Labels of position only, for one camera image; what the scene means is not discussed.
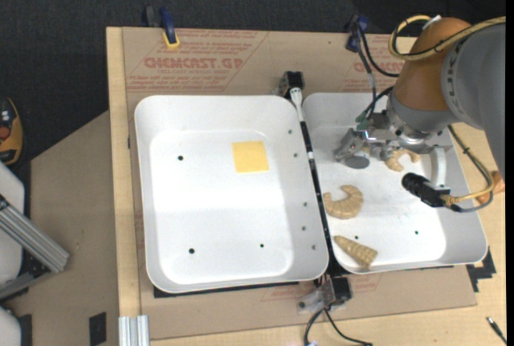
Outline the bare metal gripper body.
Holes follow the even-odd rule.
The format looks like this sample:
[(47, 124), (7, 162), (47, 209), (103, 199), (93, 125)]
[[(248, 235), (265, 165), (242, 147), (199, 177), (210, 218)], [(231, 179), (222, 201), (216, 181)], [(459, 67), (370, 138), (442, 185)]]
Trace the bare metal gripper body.
[(381, 150), (407, 149), (424, 153), (432, 132), (418, 130), (402, 120), (396, 112), (375, 112), (360, 123), (365, 142)]

